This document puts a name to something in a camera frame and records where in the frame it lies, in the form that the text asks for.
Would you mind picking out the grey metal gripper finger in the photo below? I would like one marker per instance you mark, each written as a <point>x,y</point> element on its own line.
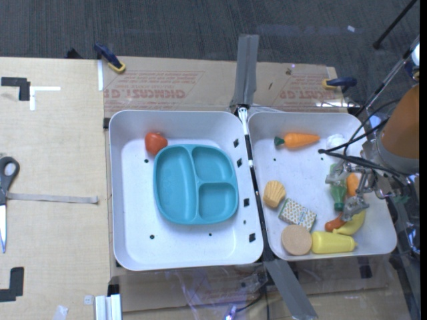
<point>354,207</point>
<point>334,176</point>

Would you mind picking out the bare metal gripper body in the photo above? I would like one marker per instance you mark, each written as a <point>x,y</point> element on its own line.
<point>383,182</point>

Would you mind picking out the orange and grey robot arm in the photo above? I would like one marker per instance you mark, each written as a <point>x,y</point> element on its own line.
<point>403,122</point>

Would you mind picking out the yellow banana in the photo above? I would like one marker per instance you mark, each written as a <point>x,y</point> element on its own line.
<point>353,226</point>

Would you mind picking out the small orange oval toy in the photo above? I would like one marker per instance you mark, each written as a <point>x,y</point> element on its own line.
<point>352,183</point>

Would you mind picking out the green bottle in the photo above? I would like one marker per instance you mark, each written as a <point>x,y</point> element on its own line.
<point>338,195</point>

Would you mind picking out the orange sausage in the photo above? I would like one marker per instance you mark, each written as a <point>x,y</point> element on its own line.
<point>332,225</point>

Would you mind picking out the white plastic tray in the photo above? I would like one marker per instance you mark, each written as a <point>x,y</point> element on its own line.
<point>300,172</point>
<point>140,212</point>

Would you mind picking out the white crumpled object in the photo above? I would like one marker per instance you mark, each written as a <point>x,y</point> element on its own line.
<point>335,141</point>

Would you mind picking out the yellow squeeze bottle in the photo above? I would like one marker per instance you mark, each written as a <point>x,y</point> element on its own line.
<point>330,242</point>

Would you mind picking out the orange carrot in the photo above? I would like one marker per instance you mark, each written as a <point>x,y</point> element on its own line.
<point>300,140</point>

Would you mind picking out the white patterned carton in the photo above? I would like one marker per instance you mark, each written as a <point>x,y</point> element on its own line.
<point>297,214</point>

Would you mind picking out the yellow shell shaped biscuit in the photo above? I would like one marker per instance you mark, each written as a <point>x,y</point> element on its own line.
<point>273,194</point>

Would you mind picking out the tan round biscuit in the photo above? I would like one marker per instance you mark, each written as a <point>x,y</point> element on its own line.
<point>296,240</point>

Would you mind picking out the teal divided plate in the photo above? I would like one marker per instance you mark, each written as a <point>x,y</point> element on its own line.
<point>173,185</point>

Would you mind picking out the brown cardboard board red print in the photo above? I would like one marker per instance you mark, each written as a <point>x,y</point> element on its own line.
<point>200,85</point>

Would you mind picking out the red orange toy pepper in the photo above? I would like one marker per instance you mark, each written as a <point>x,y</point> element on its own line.
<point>154,142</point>

